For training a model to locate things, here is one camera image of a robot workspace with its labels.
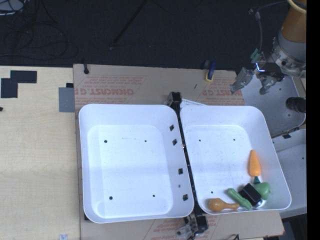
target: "wooden table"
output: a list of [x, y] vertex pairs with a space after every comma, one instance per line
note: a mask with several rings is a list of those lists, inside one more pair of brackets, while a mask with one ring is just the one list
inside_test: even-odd
[[[59, 88], [73, 83], [74, 70], [0, 66], [0, 78], [16, 70], [37, 71], [37, 82], [19, 83], [17, 98], [0, 98], [0, 239], [58, 240], [67, 234], [67, 240], [79, 240], [75, 113], [59, 112]], [[270, 235], [284, 233], [278, 211], [261, 216]], [[239, 215], [223, 216], [217, 232], [230, 222], [246, 224]]]

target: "black object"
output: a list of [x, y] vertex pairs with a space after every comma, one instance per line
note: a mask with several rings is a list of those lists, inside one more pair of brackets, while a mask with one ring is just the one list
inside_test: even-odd
[[86, 214], [84, 214], [84, 220], [85, 220], [85, 221], [90, 221], [90, 222], [92, 222], [92, 221], [87, 217]]
[[181, 96], [180, 92], [173, 92], [173, 91], [170, 92], [170, 94], [167, 98], [167, 105], [175, 111], [177, 119], [178, 119], [180, 135], [181, 135], [181, 140], [182, 140], [182, 146], [183, 146], [184, 156], [185, 156], [185, 160], [186, 160], [186, 164], [187, 164], [187, 168], [188, 168], [188, 172], [189, 172], [189, 179], [190, 179], [192, 194], [193, 194], [193, 199], [194, 199], [193, 212], [194, 212], [195, 221], [197, 224], [197, 233], [203, 233], [209, 227], [208, 227], [207, 218], [203, 215], [204, 211], [201, 209], [201, 207], [199, 206], [199, 203], [198, 203], [195, 182], [194, 182], [194, 178], [193, 178], [192, 171], [191, 171], [190, 160], [189, 160], [189, 156], [188, 156], [184, 130], [182, 127], [182, 122], [181, 122], [181, 117], [180, 117], [180, 109], [181, 109], [180, 103], [181, 102], [182, 102], [182, 96]]
[[123, 29], [120, 31], [120, 33], [116, 36], [116, 38], [111, 42], [110, 44], [110, 50], [112, 50], [115, 47], [115, 44], [118, 42], [120, 37], [126, 32], [126, 30], [129, 28], [130, 24], [134, 21], [134, 19], [137, 17], [137, 15], [140, 13], [140, 11], [143, 9], [143, 7], [146, 5], [148, 0], [143, 0], [138, 9], [135, 11], [135, 13], [132, 15], [132, 17], [129, 19], [129, 21], [125, 24]]
[[18, 98], [18, 83], [36, 84], [37, 71], [11, 70], [10, 78], [1, 79], [1, 98]]
[[86, 62], [86, 58], [82, 58], [81, 64], [83, 64], [83, 66], [84, 66], [84, 71], [83, 71], [83, 72], [84, 72], [86, 75], [88, 75], [90, 72], [89, 72], [89, 69], [88, 69], [88, 65], [87, 65], [87, 62]]
[[245, 187], [239, 191], [239, 194], [249, 200], [253, 207], [258, 207], [262, 203], [261, 195], [250, 183], [245, 185]]
[[257, 72], [257, 78], [260, 79], [263, 76], [271, 76], [275, 78], [277, 82], [281, 82], [284, 79], [285, 75], [282, 73], [280, 67], [275, 64], [269, 57], [267, 57], [266, 60], [272, 62], [266, 62], [263, 65], [263, 71]]
[[291, 136], [290, 136], [290, 134], [284, 134], [284, 135], [282, 135], [282, 137], [284, 138], [284, 139], [289, 139], [289, 138], [291, 138]]
[[233, 240], [239, 240], [239, 234], [237, 234]]
[[290, 97], [286, 100], [285, 106], [289, 110], [306, 113], [306, 98]]

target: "black cable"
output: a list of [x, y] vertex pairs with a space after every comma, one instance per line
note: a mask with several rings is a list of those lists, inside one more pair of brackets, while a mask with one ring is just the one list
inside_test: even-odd
[[0, 4], [4, 4], [6, 2], [8, 2], [9, 0], [3, 0], [2, 2], [0, 2]]
[[[30, 7], [32, 4], [34, 5], [33, 11], [30, 10]], [[44, 12], [50, 18], [50, 20], [37, 20], [37, 17], [39, 15], [39, 10], [41, 7], [44, 9]], [[52, 61], [54, 59], [71, 59], [71, 58], [74, 58], [79, 53], [79, 48], [74, 43], [68, 41], [66, 34], [60, 28], [55, 26], [58, 22], [49, 13], [44, 0], [28, 0], [23, 6], [23, 12], [17, 11], [15, 14], [10, 15], [10, 18], [8, 15], [5, 15], [4, 18], [11, 20], [10, 24], [6, 23], [5, 25], [8, 28], [12, 29], [12, 31], [5, 34], [3, 41], [4, 41], [4, 45], [7, 48], [12, 49], [12, 52], [0, 54], [0, 57], [11, 56], [12, 65], [13, 65], [14, 57], [21, 57], [21, 58], [32, 59], [36, 61]], [[17, 26], [18, 21], [22, 21], [23, 24], [21, 26]], [[62, 37], [63, 39], [49, 41], [46, 43], [38, 42], [35, 39], [36, 37], [35, 27], [39, 27], [39, 26], [41, 27], [49, 26], [51, 28], [55, 28], [55, 30], [58, 32], [59, 37]], [[60, 44], [64, 44], [64, 48], [60, 50], [58, 54], [53, 54], [51, 52], [45, 51], [45, 48], [49, 48], [50, 46], [60, 45]], [[66, 52], [71, 46], [75, 48], [75, 51], [71, 55], [67, 56]], [[16, 53], [16, 51], [22, 51], [24, 49], [29, 49], [31, 51], [34, 49], [40, 50], [47, 57], [38, 58], [32, 55]]]
[[204, 0], [200, 0], [194, 7], [192, 8], [188, 8], [188, 9], [185, 9], [185, 11], [183, 12], [178, 12], [178, 11], [170, 11], [170, 10], [167, 10], [166, 8], [164, 8], [162, 5], [160, 5], [159, 3], [155, 2], [154, 0], [150, 0], [150, 2], [154, 3], [155, 5], [157, 5], [159, 8], [161, 8], [162, 10], [164, 10], [165, 12], [167, 13], [171, 13], [171, 14], [185, 14], [185, 13], [188, 13], [192, 10], [194, 10], [195, 8], [197, 8]]
[[[265, 4], [265, 5], [262, 5], [262, 6], [253, 7], [253, 8], [257, 8], [255, 13], [254, 13], [254, 16], [255, 16], [255, 20], [257, 21], [258, 27], [259, 27], [259, 45], [258, 45], [258, 51], [257, 51], [258, 54], [260, 54], [262, 52], [262, 46], [263, 46], [263, 28], [262, 28], [262, 23], [261, 23], [260, 11], [262, 9], [265, 9], [265, 8], [268, 8], [268, 7], [271, 7], [271, 6], [277, 6], [277, 5], [282, 5], [282, 4], [286, 4], [286, 3], [287, 3], [287, 1], [284, 0], [284, 1]], [[253, 14], [253, 12], [254, 12], [253, 8], [251, 8], [249, 10], [249, 14]]]
[[304, 5], [303, 3], [301, 3], [301, 2], [298, 2], [298, 1], [296, 1], [296, 0], [292, 0], [297, 6], [299, 6], [300, 8], [302, 8], [302, 9], [307, 9], [307, 6], [306, 5]]

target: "gray metal plate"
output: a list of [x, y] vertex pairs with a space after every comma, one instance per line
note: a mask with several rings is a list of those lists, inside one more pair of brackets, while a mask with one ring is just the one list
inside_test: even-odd
[[286, 138], [272, 139], [291, 194], [291, 205], [280, 210], [281, 218], [307, 213], [307, 143], [306, 130], [290, 132]]
[[75, 112], [75, 93], [73, 88], [59, 87], [59, 112]]
[[286, 76], [281, 82], [271, 86], [268, 92], [260, 95], [261, 82], [256, 75], [251, 82], [241, 89], [244, 103], [261, 110], [265, 117], [271, 137], [284, 134], [302, 125], [306, 114], [290, 110], [286, 100], [299, 97], [296, 85], [291, 76]]

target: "white plastic bin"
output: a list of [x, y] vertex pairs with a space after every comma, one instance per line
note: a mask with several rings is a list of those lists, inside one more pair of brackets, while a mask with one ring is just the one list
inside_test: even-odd
[[188, 216], [194, 198], [175, 111], [88, 104], [79, 112], [83, 207], [95, 223]]
[[[264, 115], [253, 106], [189, 105], [180, 112], [185, 143], [199, 206], [208, 214], [282, 210], [291, 204], [291, 194], [277, 157]], [[208, 202], [220, 198], [235, 203], [227, 190], [241, 190], [253, 183], [248, 165], [255, 150], [261, 182], [270, 184], [270, 194], [258, 208], [224, 209], [214, 212]]]

